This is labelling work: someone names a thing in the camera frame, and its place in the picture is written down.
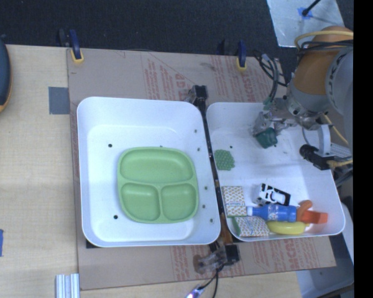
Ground blue bottle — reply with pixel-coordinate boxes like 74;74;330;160
246;204;298;222

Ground black and white carton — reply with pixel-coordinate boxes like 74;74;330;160
253;183;299;207

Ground green grapes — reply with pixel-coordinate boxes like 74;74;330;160
213;149;236;171

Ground dark green cube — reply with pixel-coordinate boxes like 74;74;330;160
255;127;279;149

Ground white plastic tray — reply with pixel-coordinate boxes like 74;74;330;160
76;96;221;248
206;101;346;242

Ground orange patterned white packet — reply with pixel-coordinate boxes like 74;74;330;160
232;215;270;238
221;186;248;217

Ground yellow banana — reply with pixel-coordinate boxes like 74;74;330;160
266;220;311;236

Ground green divided plate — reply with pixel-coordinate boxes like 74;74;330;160
117;147;200;224

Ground orange red block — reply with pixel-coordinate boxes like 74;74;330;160
300;210;329;225

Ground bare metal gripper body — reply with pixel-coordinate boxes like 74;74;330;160
259;97;326;131

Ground black cylinder on white bracket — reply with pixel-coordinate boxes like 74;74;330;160
299;123;337;171

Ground brown cardboard board red print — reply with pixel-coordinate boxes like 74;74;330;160
67;48;337;291

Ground black block with thin wires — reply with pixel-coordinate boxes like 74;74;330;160
194;243;241;273
188;84;208;106

